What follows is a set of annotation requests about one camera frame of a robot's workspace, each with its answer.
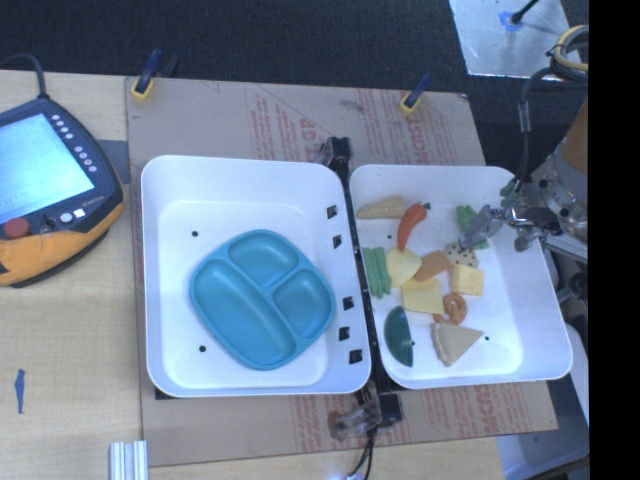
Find black cylinder on white bracket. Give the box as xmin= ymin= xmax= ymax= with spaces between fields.
xmin=557 ymin=266 xmax=590 ymax=312

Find dark green melon slice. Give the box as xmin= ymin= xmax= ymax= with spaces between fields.
xmin=383 ymin=305 xmax=415 ymax=368

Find blue divided plate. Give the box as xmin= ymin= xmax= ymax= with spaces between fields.
xmin=188 ymin=228 xmax=336 ymax=372

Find brown cardboard board, red print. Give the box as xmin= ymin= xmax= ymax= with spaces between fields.
xmin=123 ymin=75 xmax=560 ymax=469

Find black block with thin wires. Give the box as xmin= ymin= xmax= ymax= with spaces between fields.
xmin=314 ymin=136 xmax=354 ymax=170
xmin=327 ymin=391 xmax=405 ymax=442

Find yellow cheese block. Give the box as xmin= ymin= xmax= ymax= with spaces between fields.
xmin=450 ymin=263 xmax=485 ymax=298

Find orange wedge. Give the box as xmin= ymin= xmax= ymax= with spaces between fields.
xmin=413 ymin=250 xmax=454 ymax=283

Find pale yellow corn cob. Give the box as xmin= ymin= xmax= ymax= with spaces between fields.
xmin=355 ymin=195 xmax=407 ymax=221

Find beige pie slice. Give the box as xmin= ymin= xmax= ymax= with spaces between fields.
xmin=430 ymin=321 xmax=485 ymax=368

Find orange carrot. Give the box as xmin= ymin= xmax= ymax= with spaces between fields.
xmin=396 ymin=201 xmax=432 ymax=253

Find white plastic tray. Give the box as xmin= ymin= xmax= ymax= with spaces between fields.
xmin=140 ymin=154 xmax=372 ymax=398
xmin=348 ymin=163 xmax=574 ymax=391

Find thin black rod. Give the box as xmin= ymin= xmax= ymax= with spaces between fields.
xmin=335 ymin=165 xmax=389 ymax=395

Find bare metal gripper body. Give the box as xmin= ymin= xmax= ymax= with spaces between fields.
xmin=512 ymin=155 xmax=590 ymax=243

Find yellow cheese slice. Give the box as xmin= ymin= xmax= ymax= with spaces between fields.
xmin=401 ymin=276 xmax=445 ymax=315

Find yellow lemon wedge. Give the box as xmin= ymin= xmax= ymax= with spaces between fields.
xmin=384 ymin=246 xmax=424 ymax=289

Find beige dotted biscuit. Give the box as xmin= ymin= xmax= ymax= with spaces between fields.
xmin=443 ymin=240 xmax=479 ymax=268

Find orange pretzel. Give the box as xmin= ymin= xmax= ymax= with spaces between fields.
xmin=432 ymin=292 xmax=468 ymax=326

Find green beans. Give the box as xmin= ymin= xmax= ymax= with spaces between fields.
xmin=362 ymin=246 xmax=393 ymax=299

